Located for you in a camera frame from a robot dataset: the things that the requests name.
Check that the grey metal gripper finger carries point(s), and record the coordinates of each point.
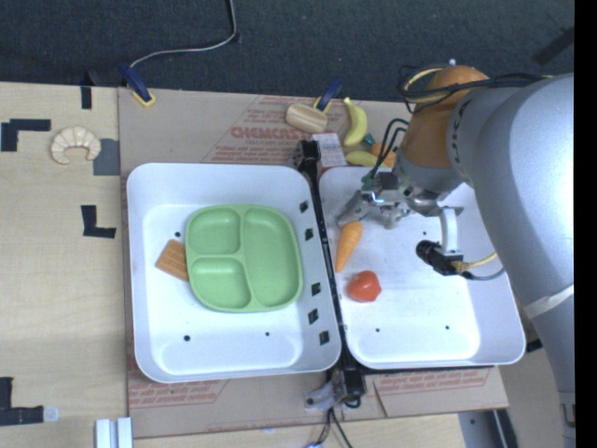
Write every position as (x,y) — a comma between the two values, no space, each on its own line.
(392,219)
(351,210)

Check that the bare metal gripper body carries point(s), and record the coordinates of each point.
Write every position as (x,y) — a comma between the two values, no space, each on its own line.
(396,194)

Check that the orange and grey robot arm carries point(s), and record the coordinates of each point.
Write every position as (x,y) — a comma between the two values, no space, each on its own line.
(522,166)

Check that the orange carrot with green top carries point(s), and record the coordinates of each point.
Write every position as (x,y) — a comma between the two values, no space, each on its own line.
(384,154)

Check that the small yellow banana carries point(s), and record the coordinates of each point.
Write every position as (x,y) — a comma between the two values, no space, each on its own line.
(360,158)

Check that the pink and white carton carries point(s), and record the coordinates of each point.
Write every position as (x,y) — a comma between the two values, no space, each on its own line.
(330,152)

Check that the red tomato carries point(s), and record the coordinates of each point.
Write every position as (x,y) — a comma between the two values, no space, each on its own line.
(364,287)

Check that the white plastic tray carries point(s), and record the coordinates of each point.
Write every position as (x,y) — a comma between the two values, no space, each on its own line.
(420,315)
(224,343)

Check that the beige bread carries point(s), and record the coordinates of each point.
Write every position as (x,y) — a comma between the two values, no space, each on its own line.
(306,117)

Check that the green divided plate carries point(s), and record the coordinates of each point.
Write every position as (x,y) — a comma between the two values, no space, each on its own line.
(245,259)

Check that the brown cardboard board red print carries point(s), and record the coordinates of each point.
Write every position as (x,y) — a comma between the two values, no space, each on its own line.
(186,133)

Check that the beige croissant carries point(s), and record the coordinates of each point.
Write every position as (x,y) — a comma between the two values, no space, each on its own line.
(74,140)

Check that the black cylinder on white bracket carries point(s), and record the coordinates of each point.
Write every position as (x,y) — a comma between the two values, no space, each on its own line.
(438,255)

